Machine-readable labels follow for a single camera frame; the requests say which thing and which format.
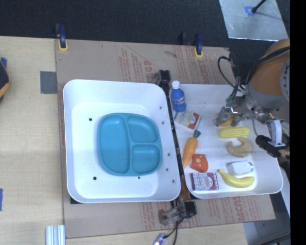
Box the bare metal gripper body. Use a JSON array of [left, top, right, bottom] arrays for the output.
[[228, 97, 273, 124]]

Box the orange toy fruit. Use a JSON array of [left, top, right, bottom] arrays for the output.
[[219, 117, 235, 128]]

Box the yellow corn cob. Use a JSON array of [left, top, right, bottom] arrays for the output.
[[218, 126, 251, 139]]

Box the beige croissant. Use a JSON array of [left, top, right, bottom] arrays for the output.
[[225, 136, 253, 158]]

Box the white carton with red edge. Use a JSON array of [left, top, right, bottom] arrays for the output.
[[173, 109, 202, 131]]

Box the blue bottle with white cap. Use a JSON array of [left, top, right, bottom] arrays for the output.
[[169, 80, 187, 113]]

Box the white box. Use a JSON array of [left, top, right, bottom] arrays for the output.
[[226, 160, 254, 176]]

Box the orange carrot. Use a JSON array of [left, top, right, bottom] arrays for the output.
[[182, 130, 202, 169]]

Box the thin black and white rod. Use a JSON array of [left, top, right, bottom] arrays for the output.
[[161, 80, 190, 203]]

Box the orange packet with star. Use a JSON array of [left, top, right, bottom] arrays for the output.
[[189, 153, 209, 174]]

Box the white plastic tray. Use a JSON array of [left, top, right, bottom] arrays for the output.
[[62, 79, 182, 204], [168, 83, 284, 200]]

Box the yellow banana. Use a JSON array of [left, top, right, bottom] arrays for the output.
[[216, 168, 256, 188]]

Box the purple carton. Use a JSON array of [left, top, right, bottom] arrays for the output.
[[190, 171, 219, 191]]

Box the blue divided plate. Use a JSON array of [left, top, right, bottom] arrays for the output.
[[96, 112, 163, 177]]

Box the brown cardboard board red print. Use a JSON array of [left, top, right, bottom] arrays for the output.
[[54, 39, 277, 239]]

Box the black cylinder on white bracket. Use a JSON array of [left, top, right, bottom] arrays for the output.
[[255, 119, 288, 158]]

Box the black block with thin wires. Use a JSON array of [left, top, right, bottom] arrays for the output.
[[151, 69, 171, 85], [158, 200, 197, 225]]

